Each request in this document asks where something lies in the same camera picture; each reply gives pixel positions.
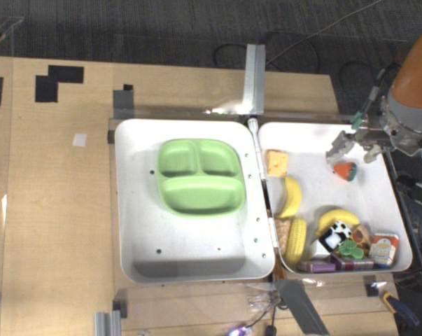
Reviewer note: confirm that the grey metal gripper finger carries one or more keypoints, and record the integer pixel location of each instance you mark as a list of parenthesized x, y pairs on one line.
[(373, 152), (340, 145)]

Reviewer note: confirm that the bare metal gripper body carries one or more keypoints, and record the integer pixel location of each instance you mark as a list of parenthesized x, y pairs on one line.
[(397, 135)]

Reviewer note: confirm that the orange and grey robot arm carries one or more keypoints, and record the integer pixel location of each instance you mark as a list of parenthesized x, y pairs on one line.
[(415, 79)]

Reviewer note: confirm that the red strawberry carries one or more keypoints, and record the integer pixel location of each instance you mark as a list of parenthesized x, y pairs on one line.
[(343, 170)]

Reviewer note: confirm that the white plastic tray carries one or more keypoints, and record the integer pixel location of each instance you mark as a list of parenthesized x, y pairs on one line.
[(196, 243), (322, 194)]

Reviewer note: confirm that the orange cheese wedge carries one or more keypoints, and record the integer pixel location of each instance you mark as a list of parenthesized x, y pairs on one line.
[(277, 164)]

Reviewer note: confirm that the yellow banana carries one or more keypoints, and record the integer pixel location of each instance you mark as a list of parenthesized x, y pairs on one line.
[(338, 216), (293, 194)]

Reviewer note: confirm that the brown pizza slice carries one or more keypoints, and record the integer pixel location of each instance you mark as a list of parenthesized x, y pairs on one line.
[(362, 236)]

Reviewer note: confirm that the red and white carton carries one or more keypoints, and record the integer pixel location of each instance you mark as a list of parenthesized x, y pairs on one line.
[(383, 248)]

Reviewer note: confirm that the green broccoli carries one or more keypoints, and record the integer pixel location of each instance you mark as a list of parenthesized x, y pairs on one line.
[(350, 248)]

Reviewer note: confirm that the yellow corn cob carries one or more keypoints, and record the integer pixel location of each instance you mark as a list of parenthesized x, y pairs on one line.
[(296, 240)]

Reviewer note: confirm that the tan waffle biscuit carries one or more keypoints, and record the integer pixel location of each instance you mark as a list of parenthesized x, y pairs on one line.
[(281, 234)]

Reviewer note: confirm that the dark purple box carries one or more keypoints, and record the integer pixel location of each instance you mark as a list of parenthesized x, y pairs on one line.
[(352, 264)]

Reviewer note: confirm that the light purple box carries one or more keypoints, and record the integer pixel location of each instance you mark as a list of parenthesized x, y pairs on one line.
[(315, 266)]

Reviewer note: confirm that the green divided plate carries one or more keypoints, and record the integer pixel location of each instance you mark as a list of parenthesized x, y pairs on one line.
[(200, 191)]

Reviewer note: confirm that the pale wood board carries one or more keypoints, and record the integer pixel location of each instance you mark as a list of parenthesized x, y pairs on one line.
[(63, 201)]

